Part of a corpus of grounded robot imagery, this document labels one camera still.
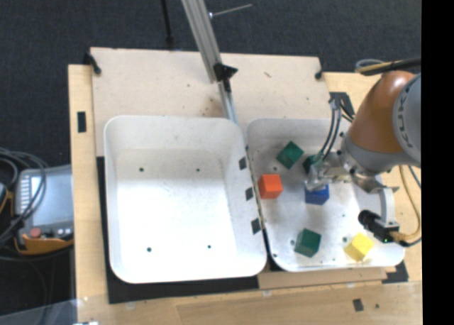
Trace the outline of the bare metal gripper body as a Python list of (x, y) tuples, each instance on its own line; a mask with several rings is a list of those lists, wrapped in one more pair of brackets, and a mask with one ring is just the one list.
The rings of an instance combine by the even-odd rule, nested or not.
[(331, 183), (353, 183), (366, 193), (378, 193), (385, 185), (379, 174), (363, 167), (352, 155), (329, 153), (316, 162), (318, 177), (325, 176)]

